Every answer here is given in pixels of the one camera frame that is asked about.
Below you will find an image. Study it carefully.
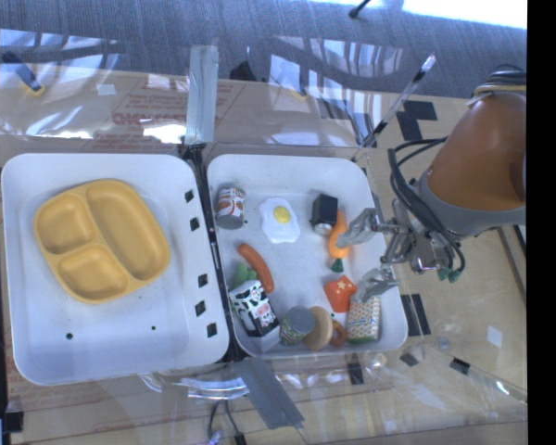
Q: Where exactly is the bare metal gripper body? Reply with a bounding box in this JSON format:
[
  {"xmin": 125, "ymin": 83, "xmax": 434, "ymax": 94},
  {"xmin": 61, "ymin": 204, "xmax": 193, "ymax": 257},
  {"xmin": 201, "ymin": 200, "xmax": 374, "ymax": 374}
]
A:
[{"xmin": 374, "ymin": 198, "xmax": 461, "ymax": 276}]

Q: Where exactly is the orange carrot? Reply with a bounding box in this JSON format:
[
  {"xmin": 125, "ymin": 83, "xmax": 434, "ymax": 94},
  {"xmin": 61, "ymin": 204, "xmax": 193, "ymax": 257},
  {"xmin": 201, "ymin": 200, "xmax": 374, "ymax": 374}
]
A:
[{"xmin": 327, "ymin": 210, "xmax": 352, "ymax": 274}]

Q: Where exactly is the black box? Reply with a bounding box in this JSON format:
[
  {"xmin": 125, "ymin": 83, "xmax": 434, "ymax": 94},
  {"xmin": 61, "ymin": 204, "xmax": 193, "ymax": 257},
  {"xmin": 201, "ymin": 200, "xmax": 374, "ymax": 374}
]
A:
[{"xmin": 309, "ymin": 193, "xmax": 340, "ymax": 236}]

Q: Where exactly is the red carton yellow star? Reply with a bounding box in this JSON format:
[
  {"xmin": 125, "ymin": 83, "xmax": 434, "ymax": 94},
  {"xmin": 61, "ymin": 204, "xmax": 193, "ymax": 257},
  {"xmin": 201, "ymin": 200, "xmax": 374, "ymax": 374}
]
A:
[{"xmin": 322, "ymin": 273, "xmax": 359, "ymax": 314}]

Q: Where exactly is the white packet orange blue print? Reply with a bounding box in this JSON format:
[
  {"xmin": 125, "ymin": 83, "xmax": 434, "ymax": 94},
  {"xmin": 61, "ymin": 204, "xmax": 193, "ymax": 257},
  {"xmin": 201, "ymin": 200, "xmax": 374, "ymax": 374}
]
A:
[{"xmin": 346, "ymin": 295, "xmax": 383, "ymax": 344}]

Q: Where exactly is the brown doughnut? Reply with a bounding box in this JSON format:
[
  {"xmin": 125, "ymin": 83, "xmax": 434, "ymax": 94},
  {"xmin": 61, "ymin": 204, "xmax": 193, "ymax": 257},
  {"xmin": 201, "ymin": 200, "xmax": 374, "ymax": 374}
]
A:
[{"xmin": 329, "ymin": 318, "xmax": 350, "ymax": 349}]

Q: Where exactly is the white plastic tray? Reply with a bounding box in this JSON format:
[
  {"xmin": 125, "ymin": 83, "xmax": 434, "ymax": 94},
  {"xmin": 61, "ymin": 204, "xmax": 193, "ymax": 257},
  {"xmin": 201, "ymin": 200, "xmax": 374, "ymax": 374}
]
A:
[
  {"xmin": 0, "ymin": 151, "xmax": 231, "ymax": 387},
  {"xmin": 205, "ymin": 152, "xmax": 410, "ymax": 361}
]

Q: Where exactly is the white and yellow fried egg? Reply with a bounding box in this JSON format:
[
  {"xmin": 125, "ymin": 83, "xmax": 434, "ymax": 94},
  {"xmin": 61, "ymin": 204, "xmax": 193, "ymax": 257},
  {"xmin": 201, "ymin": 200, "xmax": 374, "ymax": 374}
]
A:
[{"xmin": 258, "ymin": 197, "xmax": 302, "ymax": 246}]

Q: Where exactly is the green can grey lid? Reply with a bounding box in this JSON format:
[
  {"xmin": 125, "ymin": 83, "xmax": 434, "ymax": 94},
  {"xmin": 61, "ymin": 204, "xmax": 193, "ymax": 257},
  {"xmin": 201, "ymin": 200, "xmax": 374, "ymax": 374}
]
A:
[{"xmin": 278, "ymin": 305, "xmax": 317, "ymax": 347}]

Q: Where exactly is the orange sausage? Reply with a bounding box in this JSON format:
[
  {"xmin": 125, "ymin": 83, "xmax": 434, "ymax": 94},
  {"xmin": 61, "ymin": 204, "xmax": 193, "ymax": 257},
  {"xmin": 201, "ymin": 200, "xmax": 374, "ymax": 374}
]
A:
[{"xmin": 236, "ymin": 242, "xmax": 276, "ymax": 295}]

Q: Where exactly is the cow print milk carton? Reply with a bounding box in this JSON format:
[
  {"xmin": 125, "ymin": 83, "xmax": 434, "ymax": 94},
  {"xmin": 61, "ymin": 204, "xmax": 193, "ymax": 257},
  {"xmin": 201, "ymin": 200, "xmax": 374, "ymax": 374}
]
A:
[{"xmin": 227, "ymin": 279, "xmax": 281, "ymax": 339}]

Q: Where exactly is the green broccoli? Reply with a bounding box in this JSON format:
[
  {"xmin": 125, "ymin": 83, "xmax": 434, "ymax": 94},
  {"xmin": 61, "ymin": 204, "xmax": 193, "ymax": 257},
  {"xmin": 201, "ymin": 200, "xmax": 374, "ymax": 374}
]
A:
[{"xmin": 232, "ymin": 262, "xmax": 259, "ymax": 292}]

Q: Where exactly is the white and orange can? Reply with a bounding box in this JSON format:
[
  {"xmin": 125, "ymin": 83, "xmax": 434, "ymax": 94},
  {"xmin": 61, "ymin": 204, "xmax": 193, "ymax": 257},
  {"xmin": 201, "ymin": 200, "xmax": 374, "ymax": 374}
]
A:
[{"xmin": 214, "ymin": 186, "xmax": 247, "ymax": 231}]

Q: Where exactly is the yellow divided plate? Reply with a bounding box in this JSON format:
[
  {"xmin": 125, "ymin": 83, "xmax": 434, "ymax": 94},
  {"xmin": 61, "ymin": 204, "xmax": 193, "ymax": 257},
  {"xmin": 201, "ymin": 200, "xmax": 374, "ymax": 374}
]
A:
[{"xmin": 32, "ymin": 178, "xmax": 172, "ymax": 306}]

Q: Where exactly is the brown cardboard board red print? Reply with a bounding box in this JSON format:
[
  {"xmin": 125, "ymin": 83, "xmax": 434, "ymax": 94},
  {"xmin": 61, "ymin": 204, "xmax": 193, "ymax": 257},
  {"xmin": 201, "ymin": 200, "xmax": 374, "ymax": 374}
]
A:
[{"xmin": 0, "ymin": 70, "xmax": 474, "ymax": 439}]

